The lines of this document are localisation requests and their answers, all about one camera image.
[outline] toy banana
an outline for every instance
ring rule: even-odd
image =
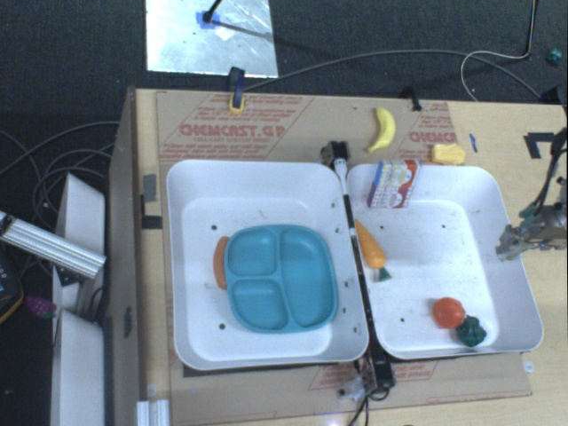
[[[369,153],[379,148],[386,148],[394,139],[396,123],[392,114],[384,107],[376,108],[376,119],[379,124],[379,134],[375,142],[367,149]]]

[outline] metal plate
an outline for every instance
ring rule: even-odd
[[[146,0],[147,68],[150,71],[278,77],[268,0],[223,0],[215,25],[198,14],[215,0]]]

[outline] toy tomato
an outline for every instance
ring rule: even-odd
[[[432,312],[434,320],[442,328],[457,328],[465,317],[465,310],[462,304],[449,296],[437,300],[434,303]]]

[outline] green object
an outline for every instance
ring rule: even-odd
[[[455,331],[458,334],[458,339],[468,347],[475,347],[487,336],[487,332],[479,324],[479,319],[471,316],[466,316]]]
[[[383,267],[379,270],[379,282],[382,280],[389,280],[390,278],[392,278],[392,276],[386,268]]]
[[[558,65],[560,63],[560,60],[562,59],[562,52],[560,52],[560,49],[557,49],[556,47],[553,49],[550,49],[550,51],[548,51],[547,54],[547,62],[548,63],[552,63],[553,65]]]

